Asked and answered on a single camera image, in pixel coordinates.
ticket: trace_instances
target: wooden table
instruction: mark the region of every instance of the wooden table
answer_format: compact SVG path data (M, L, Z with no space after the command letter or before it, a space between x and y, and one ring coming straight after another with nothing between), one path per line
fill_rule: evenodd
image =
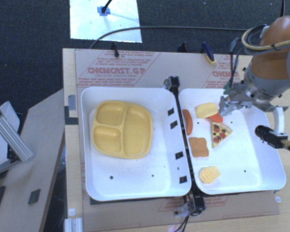
M241 70L246 67L251 60L251 56L241 56L238 69ZM73 120L77 120L78 111L77 106L73 109L69 108L69 100L71 97L77 94L76 84L76 70L75 70L75 49L63 50L63 69L64 69L64 89L65 89L65 107L66 107L66 129L65 135L69 140L66 141L67 155L67 199L68 208L73 209L75 213L70 214L69 218L82 218L83 217L83 198L82 198L82 183L81 183L81 163L80 163L80 150L79 150L79 135L78 125L73 123ZM242 78L243 73L239 73L239 78ZM274 105L288 105L289 109L285 112L285 132L289 134L290 139L290 90L285 92L280 99L275 99L272 102ZM273 117L268 115L270 126L273 128ZM280 232L290 231L290 152L279 149L282 164L284 166L287 183L285 187L277 191L275 196L277 200L281 199L278 203L280 214L276 216L261 216L261 217L247 217L228 219L228 220L216 220L216 221L204 221L198 223L189 223L186 227L186 231L269 231ZM155 232L155 231L173 231L178 225L163 225L143 228L130 228L125 229L128 232Z
M34 156L11 166L0 187L0 232L42 232L63 149L63 90L30 108L21 137ZM31 192L40 190L29 204Z

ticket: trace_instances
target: toy pizza slice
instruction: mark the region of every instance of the toy pizza slice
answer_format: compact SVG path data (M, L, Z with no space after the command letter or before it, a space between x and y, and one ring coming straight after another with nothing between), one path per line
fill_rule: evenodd
M220 144L226 137L228 137L232 129L225 125L224 123L212 122L212 147L215 148Z

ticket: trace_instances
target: white tray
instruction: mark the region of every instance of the white tray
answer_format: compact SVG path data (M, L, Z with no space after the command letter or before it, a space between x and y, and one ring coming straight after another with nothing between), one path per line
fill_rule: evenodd
M268 126L266 115L261 110L243 108L223 117L223 123L233 132L212 148L210 120L198 119L195 107L207 102L214 102L219 107L222 94L222 89L184 89L179 96L181 108L188 109L193 120L193 130L187 138L204 137L209 149L208 157L194 158L189 145L197 186L207 194L283 188L286 176L277 150L262 143L254 133L258 125ZM200 170L208 166L216 166L220 172L220 177L212 184L204 184L199 179Z
M151 148L141 159L119 159L100 153L91 141L96 107L114 100L145 107L153 120ZM188 160L176 101L162 88L90 87L81 95L86 189L98 201L172 197L187 194L191 187ZM170 124L177 121L171 129ZM176 159L175 154L182 152Z

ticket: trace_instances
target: wooden board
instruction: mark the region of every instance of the wooden board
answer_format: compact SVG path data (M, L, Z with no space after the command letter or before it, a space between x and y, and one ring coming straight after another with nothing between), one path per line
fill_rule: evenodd
M121 51L121 54L124 53L126 56L129 54L133 55L142 55L143 53L133 52L130 53L129 51ZM92 50L91 53L86 53L84 51L84 56L86 55L93 55L93 56L102 56L102 55L112 55L111 51L103 51L103 50ZM150 65L150 61L148 61L144 65L145 73L143 76L137 76L135 79L129 83L129 85L134 85L134 87L148 87L148 83L151 84L151 87L162 87L163 78L167 78L169 75L179 75L180 80L184 81L181 84L182 88L187 87L207 87L207 88L216 88L220 86L222 83L225 82L227 77L226 71L228 71L226 62L228 61L226 56L217 55L218 56L218 63L219 65L211 66L206 62L205 58L201 54L177 54L177 53L160 53L157 60L155 59L154 67ZM247 67L251 61L251 56L240 56L240 62L238 67L238 76L237 79L242 78L243 76L243 67ZM69 97L75 95L75 100L78 101L77 97L77 88L85 88L87 83L90 82L90 77L95 76L86 76L83 75L83 80L76 78L77 72L80 73L82 70L76 70L76 63L75 63L75 49L64 49L63 50L63 69L64 69L64 88L65 88L65 105L69 105ZM204 82L203 76L204 73L199 73L200 67L204 68L204 73L207 75L205 78L205 84L202 86ZM96 76L99 81L103 81L103 77ZM284 94L284 96L279 99L278 101L282 105L289 105L290 106L290 90ZM77 105L75 109L69 110L69 116L77 118ZM285 132L289 133L290 135L290 110L285 113L286 116L286 126ZM273 119L269 116L270 125L273 126ZM141 226L150 226L154 224L171 224L171 223L179 223L180 219L174 219L172 215L172 209L170 207L173 201L176 200L157 200L157 201L143 201L143 206L146 207L146 210L150 208L157 208L161 209L161 207L157 204L161 201L161 205L165 205L166 209L169 209L168 212L160 212L156 213L156 210L152 210L152 213L157 214L156 216L152 217L151 221L146 220L146 213L145 210L139 209L137 202L123 202L120 206L119 204L99 204L99 205L89 205L89 197L86 194L86 191L82 191L81 188L81 180L80 176L81 170L84 166L81 164L81 158L79 156L80 153L80 145L79 145L79 135L77 134L78 125L66 125L66 135L67 136L67 144L71 144L71 148L67 147L67 156L66 159L68 166L67 172L67 189L68 193L68 208L76 209L76 216L69 216L69 218L75 217L82 217L87 220L91 219L92 227L95 229L90 229L89 227L85 227L87 232L89 231L118 231L118 229L125 228L125 231L128 232L145 232L145 231L174 231L176 230L178 225L162 225L162 226L153 226L153 227L145 227L141 228ZM201 215L201 217L192 217L190 219L191 222L193 221L204 221L204 220L215 220L215 219L222 219L219 221L205 221L202 223L190 223L187 226L187 231L282 231L287 229L290 231L290 152L286 150L279 150L282 163L284 165L286 175L287 175L287 184L286 186L276 192L275 194L273 191L267 192L260 192L260 193L247 193L247 194L240 194L238 199L229 198L228 202L232 202L234 207L234 215L230 216L222 216L221 213L225 212L224 207L217 209L207 209ZM282 199L282 203L278 204L280 215L278 216L269 216L277 214L277 204L275 203L275 197L279 196ZM246 213L243 212L245 208L239 207L238 204L245 204L246 205ZM116 209L123 208L122 212L117 211ZM117 217L120 216L121 213L129 214L130 216L127 218L130 224L121 224L115 226L113 223Z
M28 111L21 137L33 151L27 162L12 166L0 180L6 190L0 205L0 232L42 232L63 149L63 90ZM41 189L36 203L32 191Z

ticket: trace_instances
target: yellow plate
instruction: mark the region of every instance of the yellow plate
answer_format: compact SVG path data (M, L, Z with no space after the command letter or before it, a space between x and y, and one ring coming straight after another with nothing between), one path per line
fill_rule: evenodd
M95 148L109 156L138 159L151 145L152 118L142 106L105 101L96 109L91 139Z

